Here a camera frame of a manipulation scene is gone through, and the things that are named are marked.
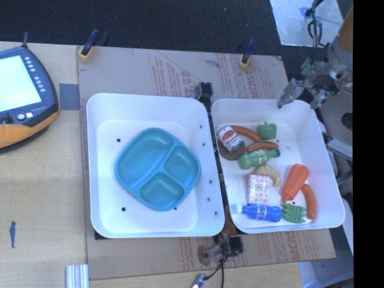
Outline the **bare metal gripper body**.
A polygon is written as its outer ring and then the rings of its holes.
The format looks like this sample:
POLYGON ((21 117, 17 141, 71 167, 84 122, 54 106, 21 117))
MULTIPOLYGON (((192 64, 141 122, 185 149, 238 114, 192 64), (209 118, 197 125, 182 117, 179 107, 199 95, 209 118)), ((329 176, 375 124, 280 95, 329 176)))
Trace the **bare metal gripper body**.
POLYGON ((351 61, 306 60, 302 64, 304 86, 313 90, 353 93, 353 64, 351 61))

